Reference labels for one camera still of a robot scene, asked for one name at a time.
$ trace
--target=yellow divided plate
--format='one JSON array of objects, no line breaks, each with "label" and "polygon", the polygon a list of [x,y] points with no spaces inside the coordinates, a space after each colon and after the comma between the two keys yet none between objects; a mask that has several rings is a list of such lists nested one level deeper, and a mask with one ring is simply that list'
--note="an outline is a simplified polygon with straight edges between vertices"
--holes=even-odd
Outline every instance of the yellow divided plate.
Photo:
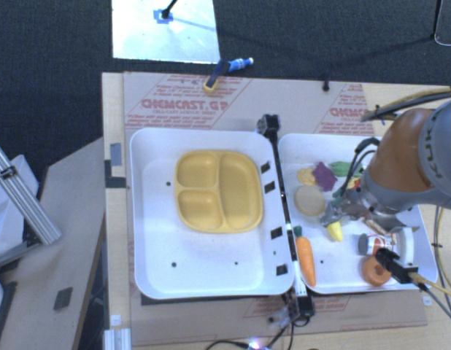
[{"label": "yellow divided plate", "polygon": [[255,164],[246,155],[228,150],[183,155],[175,167],[175,203],[180,219],[201,232],[245,232],[263,217]]}]

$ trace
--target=orange carrot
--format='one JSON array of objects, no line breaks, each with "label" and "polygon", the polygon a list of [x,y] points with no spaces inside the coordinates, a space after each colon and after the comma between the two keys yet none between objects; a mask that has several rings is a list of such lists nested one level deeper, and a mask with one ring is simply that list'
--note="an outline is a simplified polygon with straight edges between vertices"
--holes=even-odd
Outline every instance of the orange carrot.
[{"label": "orange carrot", "polygon": [[307,278],[311,287],[316,285],[315,262],[313,260],[313,251],[310,240],[301,235],[301,227],[297,225],[293,232],[296,236],[296,248],[300,269]]}]

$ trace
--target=white tray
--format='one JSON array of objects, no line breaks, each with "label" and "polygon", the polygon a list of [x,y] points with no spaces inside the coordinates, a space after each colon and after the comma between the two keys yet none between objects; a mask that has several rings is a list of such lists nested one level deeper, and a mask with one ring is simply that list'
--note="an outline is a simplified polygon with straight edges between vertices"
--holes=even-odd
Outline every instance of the white tray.
[{"label": "white tray", "polygon": [[[233,150],[256,164],[264,207],[256,228],[214,234],[182,223],[175,206],[175,165],[185,153],[200,149]],[[170,299],[278,295],[290,289],[294,273],[273,151],[266,138],[253,132],[145,128],[132,136],[130,156],[135,279],[143,294]],[[265,163],[271,168],[261,174]],[[276,189],[265,193],[270,182]],[[279,228],[282,235],[272,238],[271,231]],[[282,266],[287,273],[281,273]]]},{"label": "white tray", "polygon": [[[399,284],[391,279],[381,287],[367,284],[361,277],[361,264],[364,257],[358,254],[358,238],[361,233],[373,233],[362,221],[348,222],[342,226],[343,242],[329,238],[327,230],[320,225],[316,217],[301,214],[293,202],[295,191],[301,185],[297,179],[300,168],[314,167],[318,162],[327,166],[336,161],[352,161],[354,149],[365,137],[336,135],[288,134],[279,143],[282,174],[288,197],[290,218],[293,226],[301,225],[303,234],[310,239],[315,259],[317,284],[314,291],[321,294],[372,292],[381,290],[418,289],[413,284]],[[364,164],[369,163],[368,156]],[[343,183],[340,178],[333,191]],[[325,192],[326,199],[332,192]],[[420,215],[418,206],[404,211],[398,218],[408,226],[420,227],[414,232],[414,263],[419,273],[428,280],[437,279],[437,270],[430,242]]]}]

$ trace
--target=purple toy piece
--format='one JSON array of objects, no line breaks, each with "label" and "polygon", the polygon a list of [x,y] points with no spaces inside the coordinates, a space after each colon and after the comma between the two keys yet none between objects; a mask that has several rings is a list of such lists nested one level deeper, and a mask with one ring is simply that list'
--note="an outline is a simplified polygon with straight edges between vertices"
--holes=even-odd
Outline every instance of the purple toy piece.
[{"label": "purple toy piece", "polygon": [[337,178],[334,176],[333,171],[325,166],[323,162],[319,162],[316,169],[313,170],[313,176],[316,182],[323,188],[323,192],[329,192],[333,189],[334,184],[337,182]]}]

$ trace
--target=toy donut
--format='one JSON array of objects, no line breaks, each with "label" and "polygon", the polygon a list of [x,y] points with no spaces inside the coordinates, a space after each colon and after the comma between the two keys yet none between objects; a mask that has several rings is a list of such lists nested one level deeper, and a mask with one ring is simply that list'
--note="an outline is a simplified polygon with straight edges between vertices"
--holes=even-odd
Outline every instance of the toy donut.
[{"label": "toy donut", "polygon": [[379,287],[391,278],[391,272],[383,268],[375,257],[370,257],[363,263],[362,276],[367,283]]}]

